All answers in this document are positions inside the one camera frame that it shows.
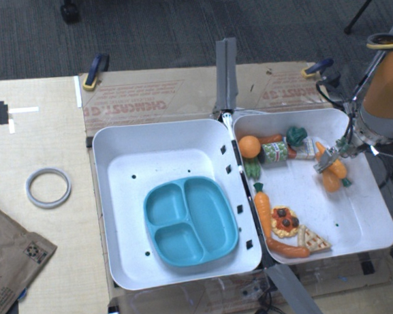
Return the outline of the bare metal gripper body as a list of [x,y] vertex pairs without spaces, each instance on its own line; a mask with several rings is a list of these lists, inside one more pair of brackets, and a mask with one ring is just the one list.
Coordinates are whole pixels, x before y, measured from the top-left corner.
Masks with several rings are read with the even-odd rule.
[[335,142],[335,147],[342,158],[353,158],[375,145],[375,141],[367,136],[354,134],[351,139],[342,137]]

